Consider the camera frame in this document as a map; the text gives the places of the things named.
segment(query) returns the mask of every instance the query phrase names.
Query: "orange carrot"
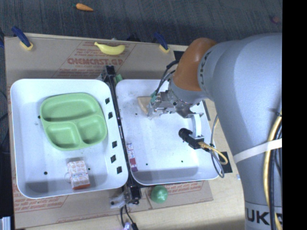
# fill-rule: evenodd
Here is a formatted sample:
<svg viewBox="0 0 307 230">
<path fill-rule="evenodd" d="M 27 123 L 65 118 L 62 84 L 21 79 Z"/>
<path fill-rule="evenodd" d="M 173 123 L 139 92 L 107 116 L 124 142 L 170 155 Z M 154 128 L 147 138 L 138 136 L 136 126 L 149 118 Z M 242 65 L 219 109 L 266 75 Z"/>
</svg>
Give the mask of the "orange carrot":
<svg viewBox="0 0 307 230">
<path fill-rule="evenodd" d="M 83 11 L 94 11 L 92 8 L 90 8 L 89 6 L 86 6 L 82 3 L 77 3 L 73 5 L 74 7 L 76 7 L 79 10 L 83 10 Z"/>
</svg>

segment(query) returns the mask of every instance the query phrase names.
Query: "white tray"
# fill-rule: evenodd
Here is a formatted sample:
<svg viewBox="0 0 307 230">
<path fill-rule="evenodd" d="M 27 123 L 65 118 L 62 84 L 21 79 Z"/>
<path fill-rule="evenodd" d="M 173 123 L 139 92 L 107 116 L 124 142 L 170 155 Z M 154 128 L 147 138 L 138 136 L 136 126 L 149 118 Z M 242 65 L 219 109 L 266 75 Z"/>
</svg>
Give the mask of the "white tray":
<svg viewBox="0 0 307 230">
<path fill-rule="evenodd" d="M 73 92 L 85 92 L 98 100 L 106 119 L 107 137 L 91 147 L 61 151 L 48 141 L 38 118 L 39 108 L 50 96 Z M 24 196 L 43 198 L 69 195 L 119 188 L 126 183 L 128 169 L 123 146 L 111 92 L 104 82 L 61 79 L 18 80 L 11 87 L 11 101 L 17 186 Z M 111 162 L 111 157 L 114 155 L 116 160 Z M 91 183 L 88 188 L 72 190 L 67 180 L 66 164 L 76 160 L 85 161 Z"/>
<path fill-rule="evenodd" d="M 125 141 L 133 147 L 131 152 L 136 164 L 131 173 L 134 179 L 142 185 L 155 185 L 216 178 L 218 174 L 210 153 L 192 149 L 178 135 L 181 128 L 193 130 L 191 119 L 175 113 L 150 120 L 141 110 L 137 97 L 150 96 L 159 81 L 122 80 L 116 86 Z M 160 90 L 165 91 L 167 86 L 168 82 Z M 211 129 L 203 104 L 192 107 L 191 111 L 204 113 L 201 134 L 209 144 Z"/>
</svg>

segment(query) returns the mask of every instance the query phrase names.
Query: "banana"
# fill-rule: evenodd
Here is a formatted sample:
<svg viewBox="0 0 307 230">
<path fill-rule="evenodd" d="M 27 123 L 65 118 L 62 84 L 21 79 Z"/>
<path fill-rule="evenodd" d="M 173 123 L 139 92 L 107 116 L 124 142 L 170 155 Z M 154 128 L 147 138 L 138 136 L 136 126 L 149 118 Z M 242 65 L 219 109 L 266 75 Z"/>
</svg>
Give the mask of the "banana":
<svg viewBox="0 0 307 230">
<path fill-rule="evenodd" d="M 99 44 L 97 42 L 95 42 L 94 45 L 96 45 L 102 53 L 105 53 L 106 55 L 112 55 L 112 56 L 121 54 L 122 52 L 124 52 L 126 48 L 126 46 L 124 45 L 108 46 L 105 44 Z"/>
</svg>

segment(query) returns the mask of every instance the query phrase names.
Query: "green plate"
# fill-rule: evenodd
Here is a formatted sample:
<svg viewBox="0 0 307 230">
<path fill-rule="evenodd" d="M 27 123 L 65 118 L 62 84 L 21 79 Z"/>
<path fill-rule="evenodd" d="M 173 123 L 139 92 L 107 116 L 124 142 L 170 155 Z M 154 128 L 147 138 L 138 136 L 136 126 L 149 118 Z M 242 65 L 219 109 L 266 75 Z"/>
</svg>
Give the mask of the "green plate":
<svg viewBox="0 0 307 230">
<path fill-rule="evenodd" d="M 51 96 L 40 106 L 40 118 L 50 143 L 60 150 L 95 145 L 106 138 L 106 120 L 98 101 L 87 93 Z"/>
</svg>

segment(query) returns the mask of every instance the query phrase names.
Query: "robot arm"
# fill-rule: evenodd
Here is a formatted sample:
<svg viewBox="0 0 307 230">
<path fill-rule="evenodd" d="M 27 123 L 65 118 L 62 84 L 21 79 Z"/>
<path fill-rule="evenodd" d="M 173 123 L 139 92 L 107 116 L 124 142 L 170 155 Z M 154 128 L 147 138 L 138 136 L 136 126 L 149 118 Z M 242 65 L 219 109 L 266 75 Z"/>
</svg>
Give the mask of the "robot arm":
<svg viewBox="0 0 307 230">
<path fill-rule="evenodd" d="M 278 118 L 281 120 L 282 35 L 261 34 L 219 44 L 207 38 L 195 40 L 179 61 L 168 91 L 152 98 L 148 116 L 177 112 L 189 118 L 190 108 L 206 98 L 215 103 L 233 156 L 266 144 L 270 136 L 280 138 L 281 121 L 273 135 L 272 127 Z M 264 190 L 267 160 L 268 153 L 260 152 L 236 163 L 244 191 L 247 230 L 270 230 L 271 226 L 282 229 L 282 175 L 278 174 L 279 166 L 273 164 L 272 207 Z M 270 218 L 272 210 L 275 220 Z"/>
</svg>

